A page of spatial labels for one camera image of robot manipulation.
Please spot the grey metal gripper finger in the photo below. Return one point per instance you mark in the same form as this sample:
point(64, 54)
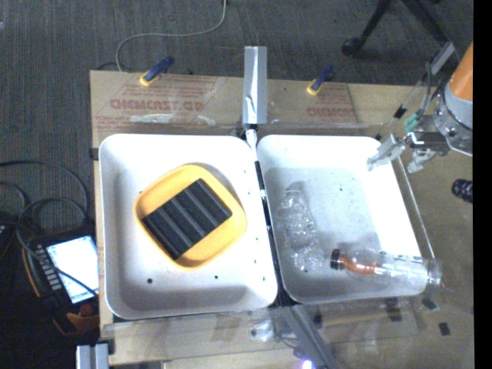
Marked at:
point(421, 158)
point(388, 150)

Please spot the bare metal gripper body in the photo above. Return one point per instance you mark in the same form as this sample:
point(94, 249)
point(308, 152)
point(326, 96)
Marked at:
point(455, 138)

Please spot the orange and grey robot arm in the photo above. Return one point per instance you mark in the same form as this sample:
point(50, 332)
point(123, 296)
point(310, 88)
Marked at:
point(463, 77)

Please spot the white plastic tray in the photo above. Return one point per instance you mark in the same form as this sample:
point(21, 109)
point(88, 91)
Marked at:
point(127, 283)
point(346, 190)

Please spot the clear bottle with orange neck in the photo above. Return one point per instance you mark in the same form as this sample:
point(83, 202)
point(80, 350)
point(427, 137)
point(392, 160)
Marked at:
point(399, 269)

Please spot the crumpled clear plastic bottle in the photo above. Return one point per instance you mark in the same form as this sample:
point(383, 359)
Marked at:
point(298, 225)

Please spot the black ribbed rectangular block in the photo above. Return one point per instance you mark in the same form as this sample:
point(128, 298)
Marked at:
point(186, 219)

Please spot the brown cardboard board red print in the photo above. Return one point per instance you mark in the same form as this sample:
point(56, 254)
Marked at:
point(161, 104)

